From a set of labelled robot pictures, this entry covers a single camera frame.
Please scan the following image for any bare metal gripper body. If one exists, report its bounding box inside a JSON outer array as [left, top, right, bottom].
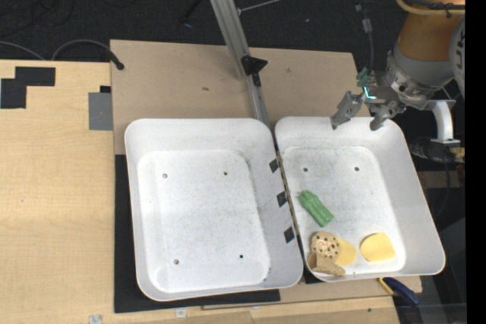
[[360, 68, 436, 117]]

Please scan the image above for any white plastic tray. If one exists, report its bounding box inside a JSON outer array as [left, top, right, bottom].
[[273, 115, 446, 283], [124, 118, 305, 302]]

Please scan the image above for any green toy asparagus bundle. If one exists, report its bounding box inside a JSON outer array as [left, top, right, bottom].
[[299, 190, 335, 227]]

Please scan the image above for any yellow round chip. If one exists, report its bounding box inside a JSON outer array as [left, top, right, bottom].
[[359, 231, 396, 263], [333, 237, 358, 266]]

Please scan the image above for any brown cardboard board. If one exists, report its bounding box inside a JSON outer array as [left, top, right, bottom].
[[109, 39, 423, 305]]

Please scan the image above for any tan chocolate chip cookie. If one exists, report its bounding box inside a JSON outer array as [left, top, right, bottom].
[[311, 231, 341, 264]]

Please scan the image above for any black cylinder on white bracket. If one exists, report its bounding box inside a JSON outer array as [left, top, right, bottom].
[[409, 99, 465, 164]]

